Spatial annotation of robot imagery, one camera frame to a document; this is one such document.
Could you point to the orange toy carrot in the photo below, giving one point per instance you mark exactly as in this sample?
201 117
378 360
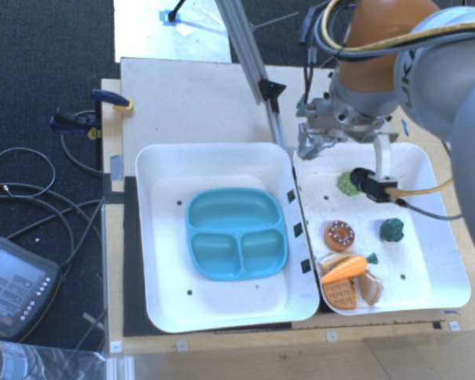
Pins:
346 269

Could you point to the toy sandwich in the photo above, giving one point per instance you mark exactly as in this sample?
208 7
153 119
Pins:
371 289

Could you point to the pale wood board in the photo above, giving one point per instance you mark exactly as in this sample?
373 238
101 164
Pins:
190 101

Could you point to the black cylinder on white bracket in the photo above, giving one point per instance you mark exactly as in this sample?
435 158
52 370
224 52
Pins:
370 180

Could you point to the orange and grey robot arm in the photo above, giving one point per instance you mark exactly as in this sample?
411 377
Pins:
384 38

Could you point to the dark green toy broccoli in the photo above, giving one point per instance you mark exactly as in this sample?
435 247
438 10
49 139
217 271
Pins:
392 230

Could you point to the orange toy waffle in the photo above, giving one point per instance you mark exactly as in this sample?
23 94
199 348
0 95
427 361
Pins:
340 295

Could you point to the tan toy bread slice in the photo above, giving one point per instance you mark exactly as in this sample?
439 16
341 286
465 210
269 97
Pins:
329 260

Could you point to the blue divided plate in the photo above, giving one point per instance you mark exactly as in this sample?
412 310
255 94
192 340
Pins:
237 232

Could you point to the brown toy doughnut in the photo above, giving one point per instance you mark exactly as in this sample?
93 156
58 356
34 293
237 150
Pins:
332 242

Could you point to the white plastic tray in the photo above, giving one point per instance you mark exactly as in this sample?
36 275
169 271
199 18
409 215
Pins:
170 232
423 259

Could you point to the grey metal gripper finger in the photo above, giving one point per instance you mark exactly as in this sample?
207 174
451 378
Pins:
305 147
324 143

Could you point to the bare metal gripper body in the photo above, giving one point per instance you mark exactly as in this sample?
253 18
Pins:
342 123

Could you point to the light green toy broccoli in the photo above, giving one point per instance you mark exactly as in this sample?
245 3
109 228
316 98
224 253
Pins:
343 182

